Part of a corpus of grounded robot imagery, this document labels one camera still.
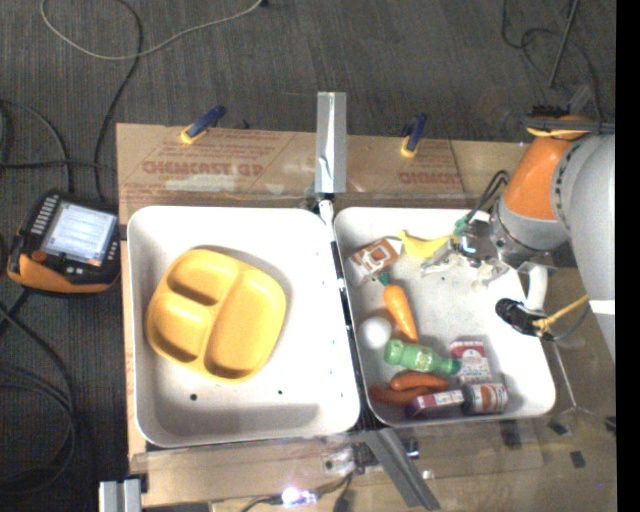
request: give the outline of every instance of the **toy banana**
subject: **toy banana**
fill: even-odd
[[[423,240],[421,238],[408,235],[406,231],[400,231],[398,233],[398,238],[402,240],[405,251],[409,256],[431,258],[440,247],[447,243],[447,240],[452,238],[452,236],[447,235],[436,238],[435,240]]]

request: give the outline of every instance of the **green bottle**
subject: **green bottle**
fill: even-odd
[[[430,347],[417,343],[404,343],[391,338],[384,347],[384,360],[418,372],[442,372],[455,375],[460,371],[460,361],[446,359]]]

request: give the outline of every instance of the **white ball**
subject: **white ball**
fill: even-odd
[[[391,323],[386,318],[373,316],[360,324],[358,334],[367,347],[378,349],[389,341],[391,331]]]

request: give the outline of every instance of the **brown sausage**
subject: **brown sausage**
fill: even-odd
[[[389,382],[389,387],[394,391],[405,391],[418,386],[428,386],[432,393],[439,393],[449,389],[449,383],[437,375],[413,370],[397,373]]]
[[[384,389],[376,385],[369,388],[369,396],[372,400],[397,407],[406,407],[415,397],[428,395],[431,392],[432,391],[426,386],[420,386],[406,391],[394,391],[393,389]]]

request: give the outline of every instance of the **screen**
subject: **screen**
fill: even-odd
[[[99,266],[108,248],[116,216],[62,201],[42,243],[46,253]]]

